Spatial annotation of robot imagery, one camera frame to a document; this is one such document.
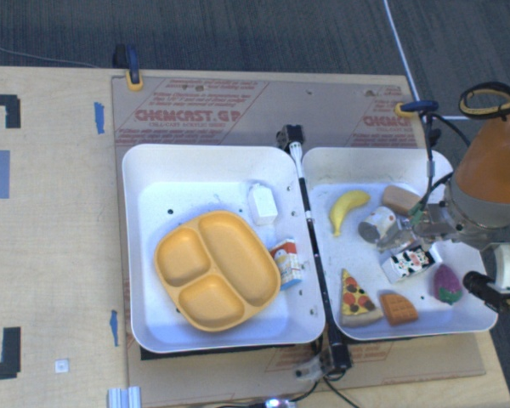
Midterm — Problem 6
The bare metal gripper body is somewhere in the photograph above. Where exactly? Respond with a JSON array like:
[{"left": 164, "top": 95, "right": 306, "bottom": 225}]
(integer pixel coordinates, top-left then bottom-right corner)
[{"left": 412, "top": 204, "right": 495, "bottom": 251}]

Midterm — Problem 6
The white can with red dots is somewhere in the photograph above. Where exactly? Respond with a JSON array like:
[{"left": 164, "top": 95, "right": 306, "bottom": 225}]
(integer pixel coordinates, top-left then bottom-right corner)
[{"left": 357, "top": 205, "right": 398, "bottom": 245}]

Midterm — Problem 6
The white carton with cow print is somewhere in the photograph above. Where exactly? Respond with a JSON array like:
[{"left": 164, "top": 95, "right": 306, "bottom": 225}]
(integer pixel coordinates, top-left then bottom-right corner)
[{"left": 379, "top": 244, "right": 444, "bottom": 285}]

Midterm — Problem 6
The tan bread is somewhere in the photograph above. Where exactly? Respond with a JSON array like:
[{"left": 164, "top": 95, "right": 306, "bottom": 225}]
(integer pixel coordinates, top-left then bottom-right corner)
[{"left": 382, "top": 184, "right": 422, "bottom": 218}]

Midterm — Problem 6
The white plastic tray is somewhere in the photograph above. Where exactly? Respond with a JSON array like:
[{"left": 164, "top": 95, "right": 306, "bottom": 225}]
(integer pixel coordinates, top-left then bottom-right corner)
[
  {"left": 122, "top": 143, "right": 327, "bottom": 354},
  {"left": 301, "top": 146, "right": 500, "bottom": 342}
]

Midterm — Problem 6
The purple eggplant with green stem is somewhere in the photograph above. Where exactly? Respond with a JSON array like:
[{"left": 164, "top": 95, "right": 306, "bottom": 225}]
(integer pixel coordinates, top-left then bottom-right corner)
[{"left": 433, "top": 263, "right": 464, "bottom": 306}]

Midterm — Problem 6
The yellow banana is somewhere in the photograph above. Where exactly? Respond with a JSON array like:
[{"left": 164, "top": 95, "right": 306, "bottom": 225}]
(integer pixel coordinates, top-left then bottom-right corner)
[{"left": 328, "top": 189, "right": 372, "bottom": 238}]

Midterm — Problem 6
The orange waffle biscuit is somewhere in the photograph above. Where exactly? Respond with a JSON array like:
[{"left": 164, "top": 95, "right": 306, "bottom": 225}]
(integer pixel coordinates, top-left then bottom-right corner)
[{"left": 378, "top": 292, "right": 420, "bottom": 327}]

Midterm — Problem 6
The pizza slice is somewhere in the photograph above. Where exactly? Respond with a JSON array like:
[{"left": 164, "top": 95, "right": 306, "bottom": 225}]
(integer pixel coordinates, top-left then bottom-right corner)
[{"left": 338, "top": 268, "right": 385, "bottom": 328}]

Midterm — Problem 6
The thin black and white rod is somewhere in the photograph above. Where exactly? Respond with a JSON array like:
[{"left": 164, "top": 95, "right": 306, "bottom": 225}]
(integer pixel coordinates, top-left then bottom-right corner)
[{"left": 288, "top": 141, "right": 346, "bottom": 359}]

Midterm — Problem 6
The red white blue carton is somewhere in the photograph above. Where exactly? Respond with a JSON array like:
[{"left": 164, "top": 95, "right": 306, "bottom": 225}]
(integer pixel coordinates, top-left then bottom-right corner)
[{"left": 269, "top": 237, "right": 304, "bottom": 292}]

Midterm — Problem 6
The plain white carton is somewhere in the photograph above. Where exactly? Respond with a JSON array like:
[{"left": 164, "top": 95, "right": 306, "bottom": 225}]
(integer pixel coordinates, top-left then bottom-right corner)
[{"left": 246, "top": 182, "right": 280, "bottom": 227}]

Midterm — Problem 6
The orange divided plate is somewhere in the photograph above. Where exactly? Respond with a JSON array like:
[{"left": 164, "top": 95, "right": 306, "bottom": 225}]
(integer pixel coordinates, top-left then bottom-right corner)
[{"left": 153, "top": 209, "right": 282, "bottom": 333}]

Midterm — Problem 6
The brown cardboard board red print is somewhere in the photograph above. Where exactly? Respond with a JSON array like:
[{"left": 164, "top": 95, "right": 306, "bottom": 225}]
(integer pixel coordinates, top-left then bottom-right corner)
[{"left": 111, "top": 74, "right": 488, "bottom": 393}]

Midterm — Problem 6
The black cylinder on white bracket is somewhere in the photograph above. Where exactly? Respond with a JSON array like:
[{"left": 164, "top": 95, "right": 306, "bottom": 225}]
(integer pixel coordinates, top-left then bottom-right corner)
[{"left": 462, "top": 244, "right": 510, "bottom": 316}]

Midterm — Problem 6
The black block with thin wires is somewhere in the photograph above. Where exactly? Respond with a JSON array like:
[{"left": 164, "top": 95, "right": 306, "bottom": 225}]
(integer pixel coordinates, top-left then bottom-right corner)
[
  {"left": 321, "top": 337, "right": 354, "bottom": 377},
  {"left": 275, "top": 123, "right": 306, "bottom": 150}
]

